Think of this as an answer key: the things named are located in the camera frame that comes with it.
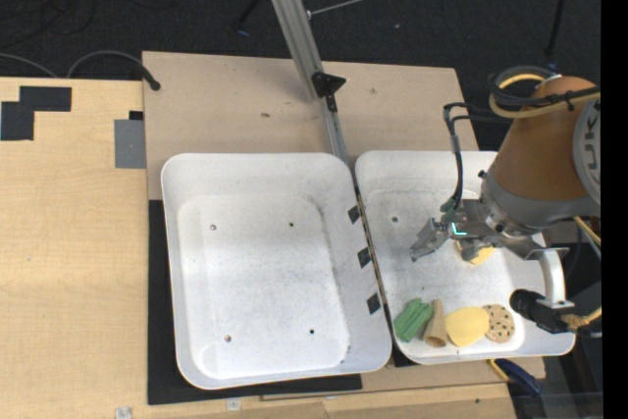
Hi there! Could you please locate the small yellow toy food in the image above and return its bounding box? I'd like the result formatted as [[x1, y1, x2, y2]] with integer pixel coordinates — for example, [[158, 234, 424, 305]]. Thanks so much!
[[455, 239, 497, 267]]

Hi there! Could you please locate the white plastic tray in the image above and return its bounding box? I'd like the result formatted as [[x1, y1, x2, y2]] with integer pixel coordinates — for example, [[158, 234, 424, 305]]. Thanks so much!
[[353, 148, 577, 366], [160, 151, 394, 391]]

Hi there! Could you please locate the chocolate chip biscuit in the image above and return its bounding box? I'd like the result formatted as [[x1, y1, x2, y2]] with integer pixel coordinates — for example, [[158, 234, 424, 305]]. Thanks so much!
[[481, 303, 517, 344]]

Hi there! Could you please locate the tan toy ice cream cone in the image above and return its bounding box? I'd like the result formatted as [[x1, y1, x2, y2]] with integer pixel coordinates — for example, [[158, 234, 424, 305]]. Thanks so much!
[[422, 298, 449, 349]]

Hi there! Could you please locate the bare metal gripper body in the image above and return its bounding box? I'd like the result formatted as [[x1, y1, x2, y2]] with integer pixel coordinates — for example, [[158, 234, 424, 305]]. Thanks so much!
[[445, 197, 542, 260]]

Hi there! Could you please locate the green toy vegetable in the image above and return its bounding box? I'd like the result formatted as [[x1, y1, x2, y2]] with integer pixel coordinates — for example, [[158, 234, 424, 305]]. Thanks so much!
[[392, 297, 436, 344]]

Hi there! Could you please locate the yellow toy chip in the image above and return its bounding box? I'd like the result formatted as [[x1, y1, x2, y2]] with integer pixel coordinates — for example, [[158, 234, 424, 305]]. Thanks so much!
[[443, 305, 492, 348]]

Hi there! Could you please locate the black cylinder on white bracket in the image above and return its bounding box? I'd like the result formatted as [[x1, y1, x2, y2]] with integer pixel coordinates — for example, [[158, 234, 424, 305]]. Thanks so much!
[[508, 246, 578, 336]]

